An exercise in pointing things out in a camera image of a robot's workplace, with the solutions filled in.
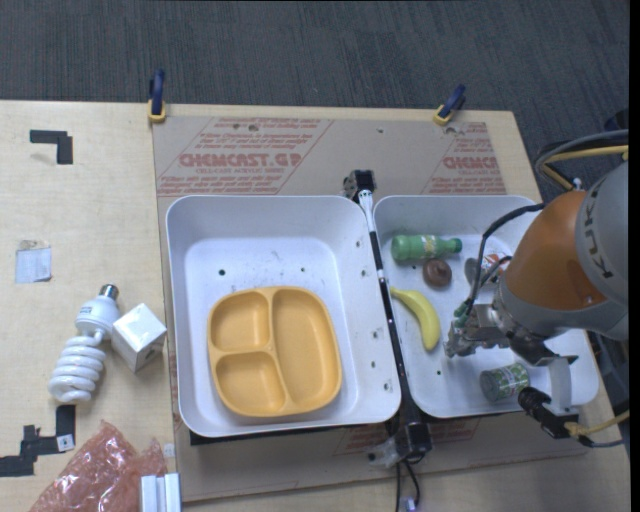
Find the brown donut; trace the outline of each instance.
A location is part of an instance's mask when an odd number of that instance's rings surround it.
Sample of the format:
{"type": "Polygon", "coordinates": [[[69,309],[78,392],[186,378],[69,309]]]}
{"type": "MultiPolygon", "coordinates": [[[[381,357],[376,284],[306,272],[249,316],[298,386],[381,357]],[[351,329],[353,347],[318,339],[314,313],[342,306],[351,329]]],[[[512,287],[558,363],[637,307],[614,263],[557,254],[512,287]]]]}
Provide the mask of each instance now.
{"type": "Polygon", "coordinates": [[[451,282],[451,267],[440,258],[431,258],[425,261],[422,276],[429,286],[442,288],[451,282]]]}

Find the blue clamp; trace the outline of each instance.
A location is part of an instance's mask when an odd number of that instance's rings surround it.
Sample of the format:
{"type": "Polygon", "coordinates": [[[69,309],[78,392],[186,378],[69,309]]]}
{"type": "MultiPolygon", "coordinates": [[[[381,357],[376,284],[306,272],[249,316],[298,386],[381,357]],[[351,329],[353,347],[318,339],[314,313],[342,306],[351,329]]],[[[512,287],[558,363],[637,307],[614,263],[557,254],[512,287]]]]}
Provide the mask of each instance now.
{"type": "Polygon", "coordinates": [[[444,126],[447,124],[451,118],[453,117],[453,113],[456,110],[459,110],[464,100],[464,90],[466,87],[462,84],[458,85],[456,89],[453,91],[453,94],[449,96],[449,99],[446,103],[440,105],[438,110],[433,115],[433,122],[439,124],[440,126],[444,126]]]}
{"type": "Polygon", "coordinates": [[[167,117],[165,103],[162,99],[162,87],[164,85],[164,70],[156,69],[149,81],[149,120],[152,123],[161,123],[167,117]]]}

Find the wooden table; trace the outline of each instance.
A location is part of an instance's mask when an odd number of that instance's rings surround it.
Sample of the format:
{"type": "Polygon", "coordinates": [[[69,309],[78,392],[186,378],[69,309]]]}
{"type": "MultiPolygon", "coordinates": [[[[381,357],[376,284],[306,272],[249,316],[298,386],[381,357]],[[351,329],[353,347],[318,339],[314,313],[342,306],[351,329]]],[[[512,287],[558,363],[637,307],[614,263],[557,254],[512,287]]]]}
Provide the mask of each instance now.
{"type": "MultiPolygon", "coordinates": [[[[430,121],[433,111],[169,105],[169,115],[312,117],[430,121]]],[[[485,122],[507,192],[539,200],[517,125],[508,112],[460,112],[485,122]]],[[[128,311],[145,303],[165,319],[162,262],[147,106],[77,102],[0,102],[0,456],[19,452],[24,425],[55,432],[58,405],[47,382],[66,339],[76,334],[78,308],[100,287],[115,283],[128,311]],[[65,130],[73,137],[73,165],[56,164],[55,147],[29,142],[29,131],[65,130]],[[48,282],[16,284],[20,242],[51,247],[48,282]]],[[[154,437],[174,442],[168,362],[155,359],[132,374],[110,346],[94,400],[77,408],[76,444],[104,419],[137,448],[154,437]]],[[[600,386],[581,421],[612,416],[600,386]]],[[[616,428],[602,440],[618,437],[616,428]]],[[[74,452],[41,456],[35,475],[0,479],[7,510],[27,510],[74,452]]],[[[170,470],[175,461],[168,457],[170,470]]],[[[420,476],[419,510],[630,510],[630,461],[623,446],[551,458],[420,476]]],[[[185,504],[185,510],[392,510],[395,478],[185,504]]],[[[413,493],[408,478],[403,495],[413,493]]]]}

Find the green bottle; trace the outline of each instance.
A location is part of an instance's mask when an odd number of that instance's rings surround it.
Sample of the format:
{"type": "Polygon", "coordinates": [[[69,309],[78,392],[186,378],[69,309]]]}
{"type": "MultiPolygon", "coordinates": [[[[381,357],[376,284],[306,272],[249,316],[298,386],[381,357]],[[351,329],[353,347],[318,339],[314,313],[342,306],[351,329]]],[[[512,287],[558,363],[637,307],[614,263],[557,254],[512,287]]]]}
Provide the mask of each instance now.
{"type": "Polygon", "coordinates": [[[391,256],[396,261],[440,258],[462,250],[462,240],[437,235],[396,235],[391,240],[391,256]]]}

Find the white cube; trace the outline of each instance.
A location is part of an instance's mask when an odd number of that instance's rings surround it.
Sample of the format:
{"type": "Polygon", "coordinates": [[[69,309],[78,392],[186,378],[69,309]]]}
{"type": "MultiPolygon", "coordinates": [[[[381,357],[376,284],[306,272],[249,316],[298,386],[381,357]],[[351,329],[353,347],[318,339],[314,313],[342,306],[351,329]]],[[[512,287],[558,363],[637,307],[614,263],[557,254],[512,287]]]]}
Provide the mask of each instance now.
{"type": "Polygon", "coordinates": [[[167,328],[145,305],[138,304],[113,324],[111,346],[132,372],[162,353],[167,328]]]}

